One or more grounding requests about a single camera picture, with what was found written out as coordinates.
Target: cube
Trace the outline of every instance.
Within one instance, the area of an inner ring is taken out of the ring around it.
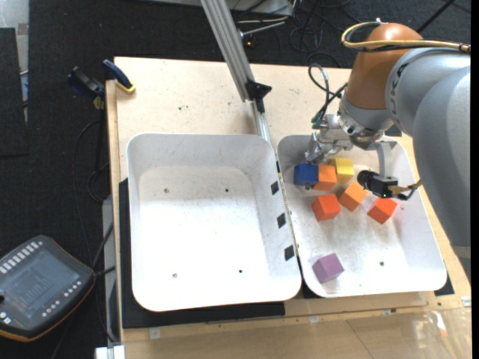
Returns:
[[[341,211],[338,199],[334,194],[318,195],[311,206],[318,221],[333,219]]]
[[[380,224],[384,224],[392,213],[395,211],[397,203],[391,198],[378,198],[367,215],[378,221]]]
[[[313,271],[318,281],[325,283],[337,278],[344,271],[344,268],[336,253],[332,253],[319,258],[313,264]]]
[[[317,184],[312,188],[314,190],[331,190],[336,182],[336,168],[332,165],[319,164],[317,172]]]
[[[317,165],[301,163],[294,167],[293,183],[295,185],[312,186],[317,184]]]
[[[336,167],[336,177],[339,183],[346,183],[354,177],[354,167],[351,159],[336,157],[332,164]]]
[[[338,201],[346,209],[353,212],[364,200],[366,194],[367,191],[361,185],[356,181],[352,181],[343,194],[338,198]]]

